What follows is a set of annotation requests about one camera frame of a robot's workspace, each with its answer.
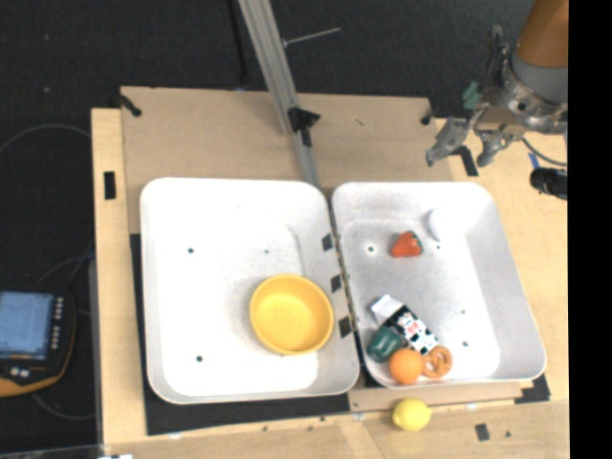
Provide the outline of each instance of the orange fruit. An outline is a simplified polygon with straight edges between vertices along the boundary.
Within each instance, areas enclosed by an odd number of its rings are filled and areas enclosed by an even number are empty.
[[[388,361],[391,377],[400,384],[413,384],[423,374],[423,357],[416,350],[401,348]]]

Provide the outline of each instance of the wire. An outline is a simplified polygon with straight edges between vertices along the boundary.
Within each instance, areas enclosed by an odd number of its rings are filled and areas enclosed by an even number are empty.
[[[32,394],[32,398],[38,403],[38,405],[43,408],[48,413],[56,416],[57,418],[61,418],[62,420],[72,420],[74,422],[84,422],[87,420],[94,420],[96,418],[96,413],[92,413],[91,415],[69,415],[67,413],[62,413],[61,411],[57,411],[49,404],[47,404],[40,396],[37,394]]]
[[[0,146],[0,155],[9,146],[11,146],[14,142],[17,142],[17,141],[21,140],[23,137],[28,136],[31,133],[35,133],[37,131],[42,131],[44,129],[65,129],[67,131],[74,131],[75,133],[83,135],[86,138],[91,138],[91,136],[92,136],[91,134],[89,134],[84,129],[81,129],[80,127],[72,126],[70,124],[41,124],[41,125],[38,125],[38,126],[35,126],[35,127],[30,127],[28,129],[25,129],[25,130],[21,131],[20,133],[17,133],[16,135],[14,135],[12,138],[10,138],[7,141],[5,141]]]
[[[540,153],[538,150],[536,150],[534,148],[534,146],[528,142],[525,138],[523,138],[523,142],[525,143],[525,145],[532,150],[532,152],[534,153],[534,155],[536,155],[537,157],[541,158],[542,160],[544,160],[545,162],[548,162],[549,164],[555,164],[557,166],[567,166],[567,163],[564,162],[558,162],[557,160],[553,160],[551,158],[548,158],[546,155],[543,155],[542,153]]]

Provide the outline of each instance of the black clamp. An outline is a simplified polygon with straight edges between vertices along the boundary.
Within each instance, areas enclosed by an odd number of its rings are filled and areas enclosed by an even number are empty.
[[[319,119],[321,119],[321,116],[314,112],[305,111],[299,107],[292,107],[289,109],[291,127],[294,133],[301,133],[302,144],[304,144],[304,146],[313,146],[313,141],[310,137],[310,128],[313,127]]]

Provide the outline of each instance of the yellow lemon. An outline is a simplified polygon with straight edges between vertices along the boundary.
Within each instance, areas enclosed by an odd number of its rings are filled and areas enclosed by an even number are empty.
[[[418,398],[405,398],[395,405],[393,423],[404,430],[416,431],[425,427],[431,418],[431,408]]]

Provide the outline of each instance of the metal pole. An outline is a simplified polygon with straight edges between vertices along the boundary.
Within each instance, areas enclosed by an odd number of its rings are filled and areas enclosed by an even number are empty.
[[[281,129],[285,134],[294,137],[295,152],[304,180],[319,186],[309,135],[312,122],[296,126],[290,119],[290,111],[299,110],[299,103],[270,0],[238,0],[238,4],[249,29],[268,90],[273,95]]]

